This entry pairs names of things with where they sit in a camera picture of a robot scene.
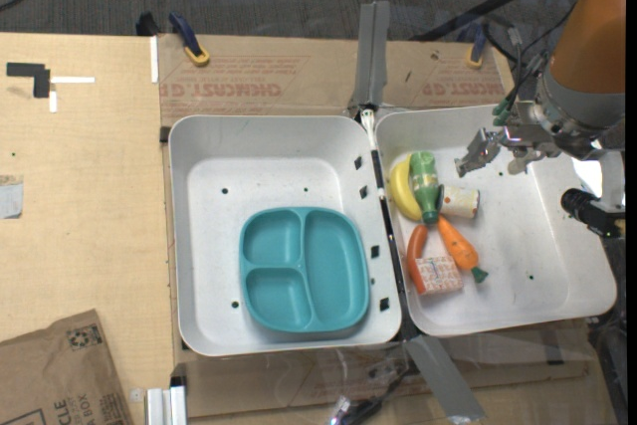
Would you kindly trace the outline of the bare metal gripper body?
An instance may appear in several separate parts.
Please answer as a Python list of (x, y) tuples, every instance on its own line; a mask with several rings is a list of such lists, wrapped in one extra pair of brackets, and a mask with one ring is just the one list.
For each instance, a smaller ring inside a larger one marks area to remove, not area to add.
[(517, 102), (503, 129), (502, 145), (516, 157), (599, 159), (607, 152), (622, 152), (622, 122), (593, 128), (553, 106), (545, 111), (534, 101)]

